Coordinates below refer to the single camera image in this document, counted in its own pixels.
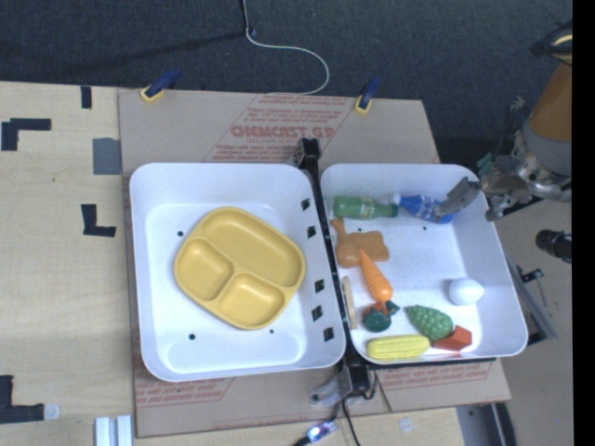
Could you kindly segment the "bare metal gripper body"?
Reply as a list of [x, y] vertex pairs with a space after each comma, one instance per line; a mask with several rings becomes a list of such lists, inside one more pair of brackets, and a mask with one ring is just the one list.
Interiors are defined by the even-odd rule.
[[572, 179], [549, 170], [531, 152], [521, 155], [488, 152], [479, 161], [479, 177], [493, 208], [572, 201]]

